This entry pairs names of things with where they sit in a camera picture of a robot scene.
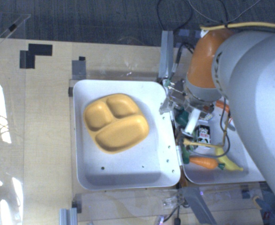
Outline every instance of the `toy banana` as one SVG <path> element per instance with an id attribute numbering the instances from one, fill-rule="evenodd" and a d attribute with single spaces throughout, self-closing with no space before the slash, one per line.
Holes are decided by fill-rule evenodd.
<path id="1" fill-rule="evenodd" d="M 224 153 L 223 148 L 216 148 L 215 150 L 216 155 L 222 155 Z M 220 163 L 224 163 L 225 164 L 225 169 L 229 170 L 229 171 L 243 171 L 244 169 L 242 167 L 239 167 L 238 165 L 236 165 L 233 161 L 231 161 L 226 155 L 219 157 L 218 158 Z"/>

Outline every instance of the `yellow divided plate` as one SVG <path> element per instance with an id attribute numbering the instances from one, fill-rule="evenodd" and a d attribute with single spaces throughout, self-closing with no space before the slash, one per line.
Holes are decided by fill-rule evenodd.
<path id="1" fill-rule="evenodd" d="M 149 125 L 138 105 L 125 94 L 113 94 L 89 104 L 84 110 L 85 126 L 106 153 L 127 150 L 149 134 Z"/>

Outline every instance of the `yellow cable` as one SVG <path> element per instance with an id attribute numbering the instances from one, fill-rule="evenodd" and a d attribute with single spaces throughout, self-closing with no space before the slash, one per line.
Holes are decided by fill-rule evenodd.
<path id="1" fill-rule="evenodd" d="M 239 23 L 230 23 L 227 25 L 227 28 L 240 28 L 240 27 L 268 27 L 275 28 L 275 23 L 270 22 L 239 22 Z M 213 27 L 200 26 L 202 30 L 213 31 L 218 29 L 224 29 L 225 25 L 218 25 Z"/>
<path id="2" fill-rule="evenodd" d="M 208 143 L 202 143 L 202 142 L 192 142 L 186 138 L 183 139 L 183 144 L 186 146 L 204 146 L 204 147 L 210 147 L 210 148 L 222 148 L 225 145 L 225 137 L 227 134 L 227 128 L 229 124 L 229 116 L 227 116 L 226 122 L 225 122 L 225 128 L 223 132 L 223 140 L 222 145 L 214 145 L 214 144 L 208 144 Z"/>
<path id="3" fill-rule="evenodd" d="M 210 148 L 222 148 L 224 145 L 213 145 L 208 143 L 201 143 L 201 142 L 192 142 L 186 138 L 183 139 L 183 144 L 186 146 L 205 146 Z"/>

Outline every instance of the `orange carrot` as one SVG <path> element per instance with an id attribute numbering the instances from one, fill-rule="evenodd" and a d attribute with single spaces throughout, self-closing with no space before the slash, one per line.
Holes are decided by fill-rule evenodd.
<path id="1" fill-rule="evenodd" d="M 190 162 L 208 169 L 214 169 L 219 165 L 216 159 L 210 157 L 190 157 Z"/>
<path id="2" fill-rule="evenodd" d="M 223 101 L 220 101 L 220 100 L 218 100 L 217 102 L 216 102 L 216 107 L 219 107 L 219 108 L 224 108 L 224 102 Z M 225 106 L 225 111 L 228 113 L 229 112 L 229 106 L 226 104 L 226 106 Z"/>

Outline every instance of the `gray carpet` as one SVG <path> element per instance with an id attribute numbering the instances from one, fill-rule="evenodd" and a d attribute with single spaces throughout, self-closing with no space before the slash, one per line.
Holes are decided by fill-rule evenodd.
<path id="1" fill-rule="evenodd" d="M 28 39 L 160 46 L 157 1 L 0 0 L 0 12 L 31 14 L 26 24 Z M 224 20 L 224 9 L 218 0 L 192 1 L 207 16 Z M 257 0 L 222 1 L 232 19 Z M 180 0 L 164 0 L 160 4 L 162 23 L 174 29 L 186 19 L 189 9 Z M 262 0 L 236 20 L 247 21 L 275 23 L 275 0 Z M 213 22 L 193 11 L 189 23 L 178 31 L 181 36 L 176 36 L 176 41 L 196 43 L 200 24 Z"/>

